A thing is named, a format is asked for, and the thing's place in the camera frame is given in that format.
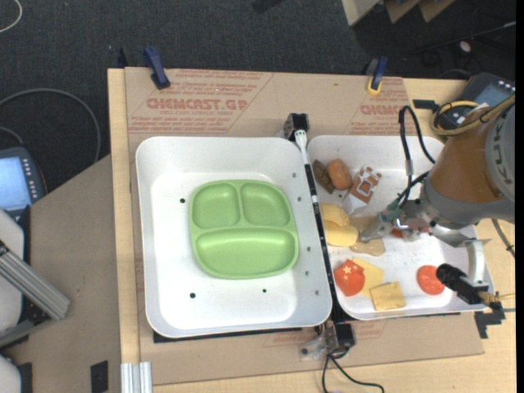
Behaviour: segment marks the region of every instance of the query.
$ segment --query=blue clamp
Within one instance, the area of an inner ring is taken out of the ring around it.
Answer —
[[[375,70],[373,75],[369,78],[368,81],[368,93],[372,96],[376,96],[380,93],[382,87],[382,77],[386,73],[387,57],[381,56],[378,61],[373,60],[376,63]]]
[[[162,88],[168,88],[171,85],[171,82],[165,75],[164,66],[160,59],[160,53],[154,47],[146,47],[143,56],[146,66],[153,69],[151,78],[155,83],[156,88],[159,90]]]

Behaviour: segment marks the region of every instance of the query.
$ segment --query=red tomato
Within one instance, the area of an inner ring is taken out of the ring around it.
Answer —
[[[346,296],[358,294],[366,281],[364,269],[349,259],[333,274],[337,286]]]
[[[433,265],[424,265],[418,270],[417,282],[431,296],[441,294],[445,289],[445,285],[436,277],[436,266]]]

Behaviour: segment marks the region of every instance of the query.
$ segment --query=green divided plate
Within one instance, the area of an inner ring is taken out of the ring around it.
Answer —
[[[271,183],[206,183],[192,194],[189,208],[196,260],[215,277],[269,277],[284,273],[298,258],[291,206]]]

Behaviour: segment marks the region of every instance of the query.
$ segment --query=cheese slice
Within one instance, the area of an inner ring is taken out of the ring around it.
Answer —
[[[406,299],[398,282],[389,282],[371,288],[371,298],[377,311],[400,309],[406,306]]]
[[[369,290],[382,284],[382,279],[384,278],[384,271],[373,264],[369,264],[365,260],[361,260],[359,257],[354,256],[352,260],[358,266],[364,268],[364,276],[366,277],[366,282],[360,294],[363,294],[364,296],[371,298],[371,293],[369,292]]]
[[[350,216],[337,204],[321,202],[320,211],[324,221],[332,221],[341,227],[350,224]]]
[[[324,221],[326,242],[331,246],[349,247],[359,240],[359,230],[352,225],[339,226],[332,221]]]

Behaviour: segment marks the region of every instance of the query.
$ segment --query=cable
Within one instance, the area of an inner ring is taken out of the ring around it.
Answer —
[[[426,158],[432,163],[435,164],[435,159],[429,154],[429,151],[426,149],[426,145],[424,144],[424,141],[422,139],[422,131],[420,129],[420,124],[418,123],[417,116],[413,112],[410,106],[404,106],[399,111],[399,123],[400,123],[400,139],[402,141],[402,147],[404,148],[404,155],[406,158],[406,171],[408,175],[408,185],[404,192],[402,192],[402,195],[399,195],[399,208],[402,208],[404,204],[407,202],[409,198],[409,193],[411,191],[411,188],[413,187],[413,163],[411,159],[411,154],[409,153],[409,146],[408,141],[406,139],[406,129],[405,129],[405,112],[409,112],[409,114],[413,118],[413,122],[415,123],[415,128],[417,130],[417,136],[418,136],[418,142],[420,143],[420,147],[422,148],[422,151],[424,152],[424,155]]]
[[[15,133],[12,129],[0,126],[0,131],[3,131],[4,133],[7,133],[7,134],[11,135],[12,137],[16,138],[18,140],[18,143],[21,146],[24,145],[24,140],[22,140],[22,137],[20,135],[18,135],[17,133]]]
[[[460,79],[470,79],[473,75],[473,73],[467,71],[467,70],[463,70],[463,69],[450,69],[450,70],[447,70],[445,71],[444,73],[442,73],[438,79],[443,79],[446,75],[458,75],[460,76],[459,78]]]
[[[445,103],[444,105],[442,105],[434,114],[433,114],[433,119],[432,119],[432,123],[433,123],[433,126],[438,128],[438,129],[442,129],[441,127],[439,127],[439,122],[440,122],[440,117],[447,111],[449,111],[450,109],[453,109],[453,108],[456,108],[456,107],[459,107],[459,108],[464,108],[464,107],[467,107],[467,108],[476,108],[478,106],[478,103],[476,102],[472,102],[472,101],[455,101],[455,102],[449,102],[449,103]]]
[[[380,389],[382,393],[385,393],[384,387],[382,387],[380,384],[370,383],[370,382],[359,382],[358,380],[355,380],[352,376],[346,373],[346,371],[344,371],[341,365],[337,362],[337,358],[333,357],[331,354],[327,354],[326,362],[324,363],[324,369],[322,371],[322,388],[323,388],[324,393],[329,393],[328,389],[326,388],[326,371],[328,370],[329,360],[331,360],[337,366],[337,368],[341,371],[341,373],[344,374],[346,378],[350,380],[351,382],[353,382],[354,384],[359,384],[361,386],[376,387],[377,389]]]
[[[513,258],[515,258],[515,245],[508,240],[508,238],[506,237],[506,233],[504,232],[502,227],[500,227],[499,221],[497,219],[491,219],[491,223],[493,223],[493,225],[495,226],[495,230],[502,239],[503,244],[506,246],[506,251],[511,253],[513,255]]]
[[[18,22],[20,22],[20,19],[22,18],[22,14],[24,12],[24,9],[22,8],[22,5],[20,4],[20,2],[18,0],[12,0],[13,2],[16,3],[16,5],[18,6],[18,17],[16,18],[16,20],[11,23],[10,25],[6,26],[5,28],[3,29],[0,29],[0,34],[2,32],[7,32],[9,29],[11,28],[14,28],[16,26],[16,24],[18,24]]]
[[[433,157],[431,156],[431,154],[429,154],[429,152],[427,151],[426,149],[426,144],[424,143],[424,140],[422,138],[422,130],[420,129],[420,124],[418,123],[418,119],[417,119],[417,116],[415,115],[415,113],[413,112],[413,109],[411,109],[411,106],[404,106],[400,112],[399,112],[399,122],[400,122],[400,118],[402,119],[402,122],[404,122],[404,113],[405,112],[409,112],[409,114],[411,115],[411,117],[413,118],[413,122],[415,123],[415,129],[417,130],[417,137],[418,137],[418,142],[420,143],[420,147],[422,148],[422,151],[424,152],[424,155],[427,157],[427,159],[435,164],[435,159],[433,159]]]
[[[89,106],[87,106],[84,101],[78,99],[75,95],[65,92],[63,90],[54,89],[54,88],[32,88],[29,90],[24,90],[22,92],[15,93],[14,95],[11,95],[9,97],[6,97],[5,99],[2,99],[0,101],[0,107],[12,101],[13,99],[17,99],[18,97],[22,97],[22,96],[32,95],[35,93],[56,93],[62,96],[69,97],[73,99],[74,101],[78,102],[89,113],[89,115],[91,116],[91,119],[93,120],[95,129],[97,132],[97,150],[96,150],[95,159],[93,162],[93,163],[96,163],[98,161],[98,158],[100,157],[100,149],[102,145],[102,135],[100,132],[100,126],[98,125],[97,117],[95,116],[93,111],[91,111]]]
[[[478,125],[486,123],[492,117],[497,116],[499,113],[506,111],[507,109],[509,109],[511,105],[514,105],[514,104],[515,104],[515,95],[513,94],[512,96],[508,97],[507,99],[504,99],[497,106],[490,108],[488,111],[480,115],[476,120],[466,125],[461,125],[456,129],[439,129],[438,127],[434,125],[434,120],[431,120],[429,125],[431,127],[431,131],[433,131],[437,135],[440,135],[443,137],[452,137],[454,135],[460,135],[462,133],[466,133],[467,131],[470,131],[471,129],[476,128]]]

